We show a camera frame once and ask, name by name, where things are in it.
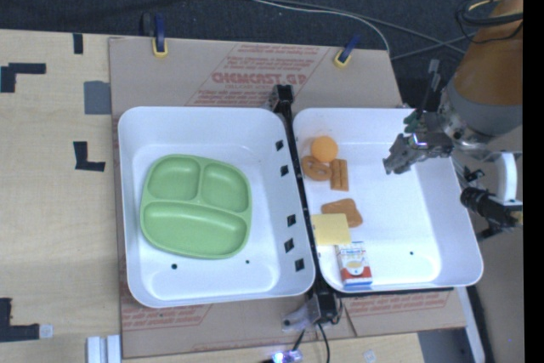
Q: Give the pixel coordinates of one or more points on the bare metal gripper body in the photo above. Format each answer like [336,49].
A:
[438,142]

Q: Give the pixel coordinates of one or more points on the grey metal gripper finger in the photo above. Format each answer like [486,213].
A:
[401,166]
[397,146]

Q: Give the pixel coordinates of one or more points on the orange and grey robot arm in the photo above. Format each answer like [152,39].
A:
[489,68]

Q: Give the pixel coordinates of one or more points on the brown waffle biscuit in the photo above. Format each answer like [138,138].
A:
[339,175]

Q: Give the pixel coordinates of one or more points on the white plastic tray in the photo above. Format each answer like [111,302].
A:
[404,234]
[263,132]

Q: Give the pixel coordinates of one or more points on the brown bread slice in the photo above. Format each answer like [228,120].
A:
[346,209]

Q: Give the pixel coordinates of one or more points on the orange ball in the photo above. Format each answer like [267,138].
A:
[324,148]

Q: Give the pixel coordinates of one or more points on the tan pretzel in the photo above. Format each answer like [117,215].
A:
[307,166]

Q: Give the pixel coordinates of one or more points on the yellow cheese slice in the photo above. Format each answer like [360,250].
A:
[330,229]

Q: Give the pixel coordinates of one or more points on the thin black rod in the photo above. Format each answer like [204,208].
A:
[302,191]

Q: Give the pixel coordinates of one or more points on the white red blue carton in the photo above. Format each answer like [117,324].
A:
[355,265]

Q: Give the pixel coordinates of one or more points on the green divided plate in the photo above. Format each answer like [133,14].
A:
[195,208]

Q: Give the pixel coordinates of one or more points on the brown cardboard board red print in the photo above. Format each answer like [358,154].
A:
[191,72]

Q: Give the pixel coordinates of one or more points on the black cylinder on white bracket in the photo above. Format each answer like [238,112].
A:
[506,183]

